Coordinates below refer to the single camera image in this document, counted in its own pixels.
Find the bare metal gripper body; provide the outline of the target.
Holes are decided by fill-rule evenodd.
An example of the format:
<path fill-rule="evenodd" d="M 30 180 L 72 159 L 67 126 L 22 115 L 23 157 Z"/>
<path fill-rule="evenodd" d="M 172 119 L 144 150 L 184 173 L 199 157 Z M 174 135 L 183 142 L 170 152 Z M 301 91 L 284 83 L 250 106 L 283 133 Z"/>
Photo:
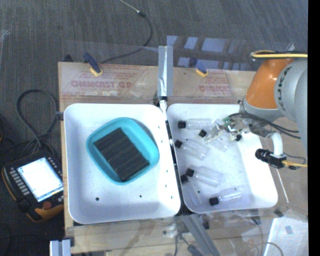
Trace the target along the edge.
<path fill-rule="evenodd" d="M 251 119 L 244 112 L 233 113 L 222 119 L 222 126 L 233 136 L 250 132 Z"/>

